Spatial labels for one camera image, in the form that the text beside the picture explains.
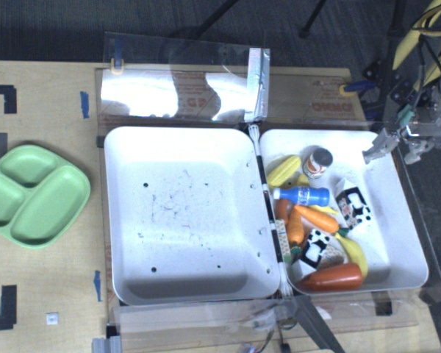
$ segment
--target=small white square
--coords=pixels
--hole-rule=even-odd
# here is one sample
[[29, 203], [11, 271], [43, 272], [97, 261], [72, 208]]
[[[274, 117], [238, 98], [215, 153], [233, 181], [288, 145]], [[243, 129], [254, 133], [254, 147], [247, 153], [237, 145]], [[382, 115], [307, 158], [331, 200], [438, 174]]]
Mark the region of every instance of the small white square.
[[53, 324], [59, 324], [59, 313], [47, 313], [46, 323], [48, 326], [51, 326]]

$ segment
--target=blue bottle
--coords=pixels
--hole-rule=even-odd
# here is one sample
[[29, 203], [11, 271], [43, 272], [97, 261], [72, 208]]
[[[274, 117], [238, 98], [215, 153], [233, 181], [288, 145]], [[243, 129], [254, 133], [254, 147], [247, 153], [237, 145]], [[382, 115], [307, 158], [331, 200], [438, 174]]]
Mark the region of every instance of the blue bottle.
[[307, 186], [292, 187], [287, 190], [273, 189], [273, 199], [287, 199], [299, 205], [320, 205], [326, 207], [330, 201], [330, 191], [327, 188], [312, 188]]

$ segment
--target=tin can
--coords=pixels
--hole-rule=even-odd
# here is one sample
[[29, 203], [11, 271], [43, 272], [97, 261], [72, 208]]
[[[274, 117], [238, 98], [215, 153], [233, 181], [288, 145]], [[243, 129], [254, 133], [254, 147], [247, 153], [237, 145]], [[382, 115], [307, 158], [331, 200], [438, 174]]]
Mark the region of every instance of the tin can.
[[333, 156], [325, 148], [317, 148], [304, 162], [302, 170], [310, 179], [321, 177], [323, 172], [333, 163]]

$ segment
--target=table top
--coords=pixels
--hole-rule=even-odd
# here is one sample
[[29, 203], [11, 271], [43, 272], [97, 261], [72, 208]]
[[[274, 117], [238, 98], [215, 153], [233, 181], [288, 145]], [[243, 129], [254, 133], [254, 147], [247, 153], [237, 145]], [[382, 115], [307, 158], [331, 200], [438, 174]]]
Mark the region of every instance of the table top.
[[[0, 85], [14, 85], [18, 91], [16, 114], [4, 114], [0, 96], [0, 132], [8, 135], [8, 150], [24, 143], [44, 146], [82, 169], [91, 184], [87, 205], [50, 246], [25, 249], [0, 235], [0, 292], [2, 285], [18, 289], [17, 323], [0, 331], [0, 352], [91, 352], [92, 339], [106, 335], [115, 297], [110, 302], [110, 291], [104, 286], [111, 279], [96, 145], [96, 69], [102, 67], [100, 63], [0, 61]], [[343, 71], [336, 72], [343, 76]], [[86, 96], [87, 115], [82, 112]], [[93, 283], [96, 271], [101, 274], [100, 302]], [[331, 323], [331, 328], [347, 352], [441, 352], [427, 305], [415, 296], [407, 303], [412, 317], [393, 328], [376, 324], [372, 330], [350, 331], [339, 322]], [[58, 313], [59, 323], [47, 325], [47, 313]], [[128, 337], [124, 352], [138, 352], [137, 339]], [[294, 352], [317, 351], [307, 336], [291, 337], [288, 342]], [[181, 347], [171, 346], [171, 350], [177, 348]], [[238, 352], [238, 348], [235, 344], [180, 352]], [[277, 351], [272, 343], [265, 350]]]

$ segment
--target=divided green plate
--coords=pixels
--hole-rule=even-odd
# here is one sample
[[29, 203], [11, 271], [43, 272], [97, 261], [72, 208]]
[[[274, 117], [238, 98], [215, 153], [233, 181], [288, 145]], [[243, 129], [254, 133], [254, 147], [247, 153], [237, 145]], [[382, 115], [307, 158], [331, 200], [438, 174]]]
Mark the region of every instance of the divided green plate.
[[89, 196], [90, 181], [75, 165], [40, 146], [18, 146], [0, 159], [0, 234], [23, 247], [47, 247]]

